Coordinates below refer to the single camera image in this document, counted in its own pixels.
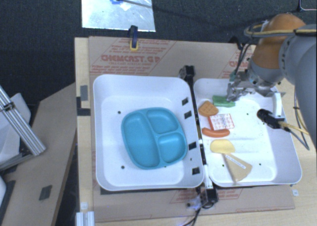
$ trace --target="blue plate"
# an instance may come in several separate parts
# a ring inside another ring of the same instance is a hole
[[[132,162],[142,169],[157,169],[182,160],[187,142],[176,116],[165,108],[148,108],[124,117],[121,131]]]

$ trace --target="metal sheet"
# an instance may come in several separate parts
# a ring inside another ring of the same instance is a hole
[[[151,0],[82,0],[84,28],[128,30],[131,25],[155,32]]]

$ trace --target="brown toy cookie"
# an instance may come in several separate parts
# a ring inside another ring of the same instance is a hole
[[[202,106],[199,107],[198,112],[200,115],[209,117],[216,115],[219,110],[209,101],[205,101]]]

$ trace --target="dark background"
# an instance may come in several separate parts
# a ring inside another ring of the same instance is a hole
[[[317,0],[303,0],[315,8]],[[292,12],[316,23],[316,12],[296,12],[298,0],[152,0],[156,32],[139,37],[228,42],[254,22]],[[126,31],[81,27],[81,0],[0,0],[0,85],[30,105],[75,81],[74,38],[125,37]]]

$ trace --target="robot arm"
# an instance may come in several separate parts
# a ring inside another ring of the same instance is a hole
[[[301,33],[285,32],[294,29]],[[259,40],[248,69],[237,72],[234,82],[228,84],[227,100],[236,101],[255,92],[273,96],[271,88],[286,78],[295,85],[305,125],[316,147],[316,25],[280,14],[260,34],[264,38]]]

